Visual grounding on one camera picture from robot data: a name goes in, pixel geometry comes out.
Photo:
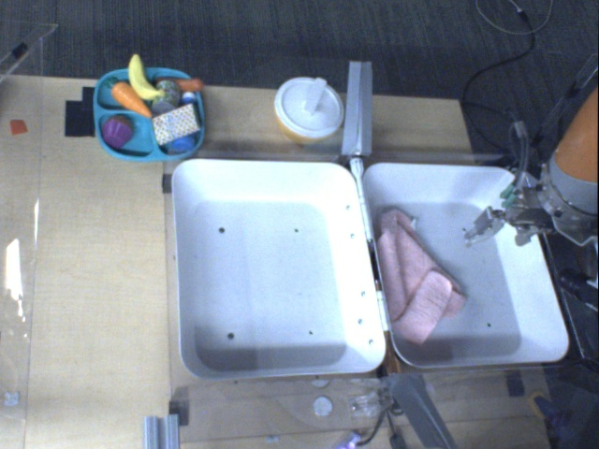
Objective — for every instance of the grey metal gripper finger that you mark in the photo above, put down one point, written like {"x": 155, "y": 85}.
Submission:
{"x": 486, "y": 222}
{"x": 525, "y": 237}

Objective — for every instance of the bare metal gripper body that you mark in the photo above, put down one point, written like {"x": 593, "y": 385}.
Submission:
{"x": 543, "y": 211}

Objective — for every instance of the white plastic tray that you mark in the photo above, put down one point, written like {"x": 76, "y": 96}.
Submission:
{"x": 276, "y": 279}
{"x": 510, "y": 297}

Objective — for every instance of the pink folded towel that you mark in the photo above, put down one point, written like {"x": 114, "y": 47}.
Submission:
{"x": 412, "y": 279}

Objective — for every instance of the yellow cup with white lid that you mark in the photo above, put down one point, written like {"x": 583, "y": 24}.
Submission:
{"x": 309, "y": 108}

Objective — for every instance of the clear plastic bottle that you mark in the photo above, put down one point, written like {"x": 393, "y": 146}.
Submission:
{"x": 367, "y": 402}

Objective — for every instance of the blue capped bottle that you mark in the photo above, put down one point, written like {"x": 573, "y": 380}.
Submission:
{"x": 181, "y": 144}

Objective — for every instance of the patterned white carton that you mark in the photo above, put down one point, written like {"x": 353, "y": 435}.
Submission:
{"x": 177, "y": 123}

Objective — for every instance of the orange sausage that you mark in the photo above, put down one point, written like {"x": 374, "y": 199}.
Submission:
{"x": 191, "y": 84}

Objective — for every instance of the small grey can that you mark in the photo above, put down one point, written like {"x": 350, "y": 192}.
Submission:
{"x": 167, "y": 95}

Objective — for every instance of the blue divided plate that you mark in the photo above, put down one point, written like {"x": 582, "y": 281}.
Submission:
{"x": 140, "y": 150}

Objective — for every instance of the yellow banana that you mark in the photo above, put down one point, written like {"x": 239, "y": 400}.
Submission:
{"x": 139, "y": 82}

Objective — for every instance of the orange carrot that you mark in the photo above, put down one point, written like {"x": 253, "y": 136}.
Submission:
{"x": 131, "y": 98}

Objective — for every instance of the purple grapes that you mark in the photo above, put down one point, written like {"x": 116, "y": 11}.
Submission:
{"x": 117, "y": 131}

